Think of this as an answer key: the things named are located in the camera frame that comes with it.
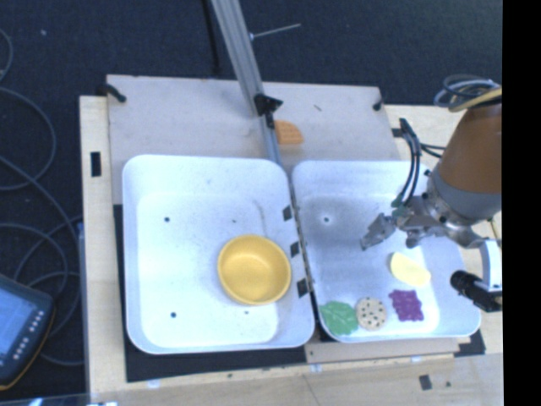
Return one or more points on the black cylinder on white bracket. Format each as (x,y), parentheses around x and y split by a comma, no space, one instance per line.
(473,288)

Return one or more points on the white plastic tray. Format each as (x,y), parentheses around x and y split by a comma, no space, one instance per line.
(181,269)
(351,260)

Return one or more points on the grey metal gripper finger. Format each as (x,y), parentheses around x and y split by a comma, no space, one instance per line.
(414,239)
(377,231)

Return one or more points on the yellow bowl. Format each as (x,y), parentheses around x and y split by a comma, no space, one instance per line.
(253,269)

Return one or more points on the chocolate chip biscuit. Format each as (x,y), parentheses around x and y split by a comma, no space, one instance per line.
(371,313)

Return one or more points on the pale wood board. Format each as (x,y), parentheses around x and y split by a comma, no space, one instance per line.
(190,116)

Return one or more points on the green toy lettuce leaf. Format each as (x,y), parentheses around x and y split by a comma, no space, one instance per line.
(339,317)

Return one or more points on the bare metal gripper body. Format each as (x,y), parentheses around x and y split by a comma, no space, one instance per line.
(427,217)

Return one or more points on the orange toy bread slice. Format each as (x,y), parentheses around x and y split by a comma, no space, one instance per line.
(289,133)

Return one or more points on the purple toy grapes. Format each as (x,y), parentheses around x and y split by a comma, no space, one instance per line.
(406,305)

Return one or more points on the yellow half-round slice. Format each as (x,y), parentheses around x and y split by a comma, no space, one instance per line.
(408,270)

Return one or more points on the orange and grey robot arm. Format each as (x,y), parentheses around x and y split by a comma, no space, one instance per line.
(473,155)

